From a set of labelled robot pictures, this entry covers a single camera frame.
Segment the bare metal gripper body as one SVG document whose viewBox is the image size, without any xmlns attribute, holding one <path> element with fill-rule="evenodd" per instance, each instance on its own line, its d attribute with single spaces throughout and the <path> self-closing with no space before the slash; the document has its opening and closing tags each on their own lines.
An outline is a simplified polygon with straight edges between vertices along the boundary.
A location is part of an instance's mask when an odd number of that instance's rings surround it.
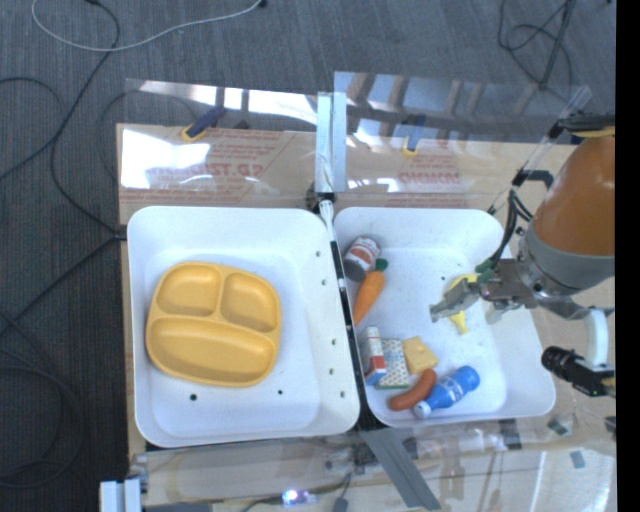
<svg viewBox="0 0 640 512">
<path fill-rule="evenodd" d="M 545 298 L 534 289 L 536 282 L 524 279 L 520 270 L 517 260 L 500 259 L 480 274 L 479 295 L 489 303 L 485 315 L 488 323 L 497 323 L 508 311 L 543 304 Z"/>
</svg>

